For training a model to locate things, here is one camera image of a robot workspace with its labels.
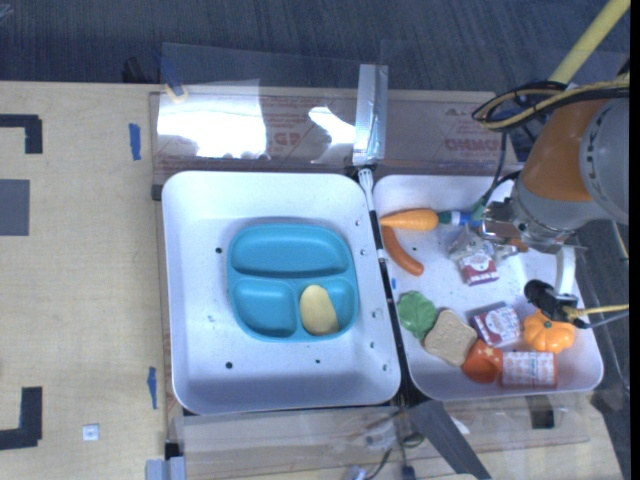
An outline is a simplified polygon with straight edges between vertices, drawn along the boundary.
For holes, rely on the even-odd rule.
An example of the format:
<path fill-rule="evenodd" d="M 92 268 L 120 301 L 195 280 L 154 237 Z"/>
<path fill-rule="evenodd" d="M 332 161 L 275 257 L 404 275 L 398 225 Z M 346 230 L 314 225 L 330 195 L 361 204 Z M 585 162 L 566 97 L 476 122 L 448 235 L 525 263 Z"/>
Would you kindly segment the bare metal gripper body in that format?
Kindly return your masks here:
<path fill-rule="evenodd" d="M 516 199 L 489 203 L 482 214 L 480 231 L 497 244 L 518 245 L 550 254 L 555 254 L 575 235 L 574 230 L 542 224 Z"/>

